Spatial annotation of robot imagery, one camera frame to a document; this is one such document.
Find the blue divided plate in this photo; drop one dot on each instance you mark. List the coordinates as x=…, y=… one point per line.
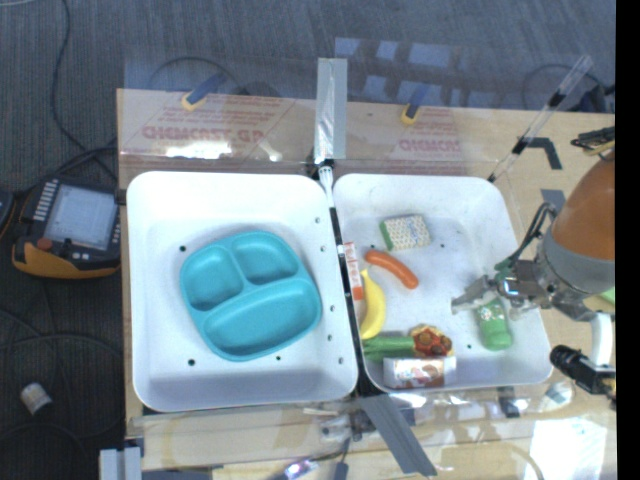
x=250, y=298

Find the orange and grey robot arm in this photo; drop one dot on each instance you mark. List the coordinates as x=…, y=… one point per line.
x=582, y=208

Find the orange sausage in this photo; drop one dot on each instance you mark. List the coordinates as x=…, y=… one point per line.
x=392, y=268

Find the white green patterned packet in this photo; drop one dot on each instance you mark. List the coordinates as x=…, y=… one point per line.
x=406, y=232

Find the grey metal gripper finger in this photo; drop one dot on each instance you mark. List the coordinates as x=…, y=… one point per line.
x=481, y=285
x=466, y=303

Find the yellow banana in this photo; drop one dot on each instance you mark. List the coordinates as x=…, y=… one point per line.
x=375, y=308

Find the green vegetable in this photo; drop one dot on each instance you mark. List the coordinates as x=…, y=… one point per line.
x=387, y=347

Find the small grey can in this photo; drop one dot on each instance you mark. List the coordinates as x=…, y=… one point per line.
x=35, y=398

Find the brown cardboard board red print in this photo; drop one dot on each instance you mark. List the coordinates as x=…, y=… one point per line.
x=530, y=133

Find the black cylinder on white bracket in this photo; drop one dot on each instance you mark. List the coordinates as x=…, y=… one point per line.
x=580, y=363

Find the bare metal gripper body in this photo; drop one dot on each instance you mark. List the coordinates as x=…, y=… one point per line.
x=525, y=288

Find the slice of pizza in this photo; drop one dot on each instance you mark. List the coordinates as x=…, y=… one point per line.
x=431, y=340

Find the orange and white packet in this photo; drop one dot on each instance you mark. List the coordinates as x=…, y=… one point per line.
x=354, y=273

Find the white plastic tray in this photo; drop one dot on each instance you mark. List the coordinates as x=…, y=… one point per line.
x=165, y=318
x=460, y=208

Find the green bottle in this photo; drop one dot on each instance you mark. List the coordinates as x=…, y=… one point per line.
x=495, y=328

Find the white carton with picture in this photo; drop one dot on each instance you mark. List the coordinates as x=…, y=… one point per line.
x=417, y=372

